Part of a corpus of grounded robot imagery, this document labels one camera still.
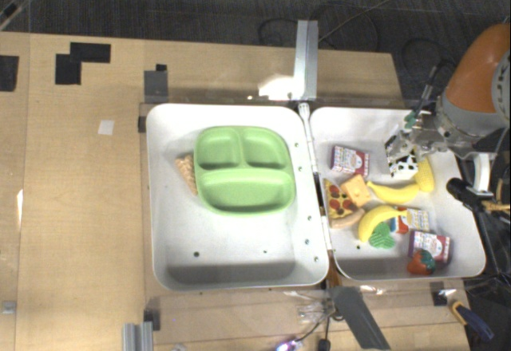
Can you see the red strawberry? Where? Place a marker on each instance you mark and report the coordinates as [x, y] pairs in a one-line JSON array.
[[421, 263]]

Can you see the white plastic tray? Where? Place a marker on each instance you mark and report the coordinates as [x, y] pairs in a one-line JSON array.
[[239, 249], [359, 130]]

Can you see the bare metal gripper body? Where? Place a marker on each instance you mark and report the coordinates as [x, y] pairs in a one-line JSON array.
[[433, 136]]

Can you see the white and orange carton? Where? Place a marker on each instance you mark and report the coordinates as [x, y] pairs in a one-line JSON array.
[[415, 219]]

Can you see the white and maroon carton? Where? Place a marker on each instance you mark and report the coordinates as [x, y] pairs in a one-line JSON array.
[[429, 245], [349, 160]]

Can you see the pizza slice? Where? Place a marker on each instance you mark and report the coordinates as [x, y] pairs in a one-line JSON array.
[[337, 203]]

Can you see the black cylinder on white bracket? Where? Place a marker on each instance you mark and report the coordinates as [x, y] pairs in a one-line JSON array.
[[465, 192]]

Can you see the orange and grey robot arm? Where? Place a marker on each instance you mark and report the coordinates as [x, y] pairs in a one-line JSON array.
[[467, 82]]

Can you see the yellow corn cob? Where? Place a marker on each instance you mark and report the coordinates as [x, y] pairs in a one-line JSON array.
[[425, 178]]

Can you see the yellow banana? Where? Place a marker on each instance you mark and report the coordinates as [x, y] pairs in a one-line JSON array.
[[373, 219], [393, 193]]

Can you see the black and white carton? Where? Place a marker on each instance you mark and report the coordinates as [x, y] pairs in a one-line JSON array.
[[403, 166]]

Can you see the orange cheese block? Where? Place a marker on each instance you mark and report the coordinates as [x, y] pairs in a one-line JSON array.
[[356, 190]]

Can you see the tan waffle biscuit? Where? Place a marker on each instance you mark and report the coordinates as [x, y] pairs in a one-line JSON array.
[[185, 170]]

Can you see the green divided plate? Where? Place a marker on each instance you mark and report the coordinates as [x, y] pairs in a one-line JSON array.
[[243, 182]]

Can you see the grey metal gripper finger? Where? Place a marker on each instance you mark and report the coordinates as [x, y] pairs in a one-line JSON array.
[[420, 153], [395, 144]]

